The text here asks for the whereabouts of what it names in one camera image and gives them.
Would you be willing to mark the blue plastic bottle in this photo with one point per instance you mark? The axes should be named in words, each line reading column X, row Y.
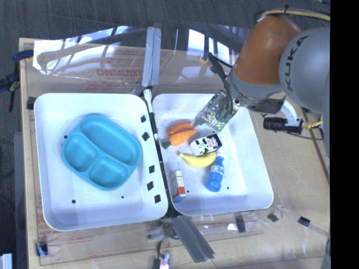
column 216, row 175

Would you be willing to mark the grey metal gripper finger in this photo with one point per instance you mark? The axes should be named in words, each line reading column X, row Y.
column 199, row 120

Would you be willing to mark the orange toy sausage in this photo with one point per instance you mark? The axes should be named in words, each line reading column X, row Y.
column 179, row 127

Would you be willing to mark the orange toy carrot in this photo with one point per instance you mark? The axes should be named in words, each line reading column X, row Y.
column 181, row 139

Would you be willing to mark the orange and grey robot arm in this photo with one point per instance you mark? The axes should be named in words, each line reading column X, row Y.
column 303, row 66

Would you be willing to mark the white plastic tray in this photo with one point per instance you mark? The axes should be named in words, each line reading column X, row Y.
column 241, row 178
column 84, row 212

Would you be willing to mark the cow print milk carton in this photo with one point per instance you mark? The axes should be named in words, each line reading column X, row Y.
column 204, row 146

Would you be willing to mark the black cylinder on white bracket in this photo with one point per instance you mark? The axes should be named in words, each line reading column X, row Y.
column 291, row 125

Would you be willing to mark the brown cardboard board red print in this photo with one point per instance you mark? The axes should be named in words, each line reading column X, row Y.
column 117, row 66

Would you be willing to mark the blue divided plate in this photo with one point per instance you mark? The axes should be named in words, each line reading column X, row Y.
column 103, row 150

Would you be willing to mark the orange and white juice carton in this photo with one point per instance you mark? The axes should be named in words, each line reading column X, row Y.
column 178, row 185

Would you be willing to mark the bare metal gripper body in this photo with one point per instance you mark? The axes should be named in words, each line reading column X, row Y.
column 217, row 105

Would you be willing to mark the yellow banana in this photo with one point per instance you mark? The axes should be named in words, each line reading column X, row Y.
column 199, row 161

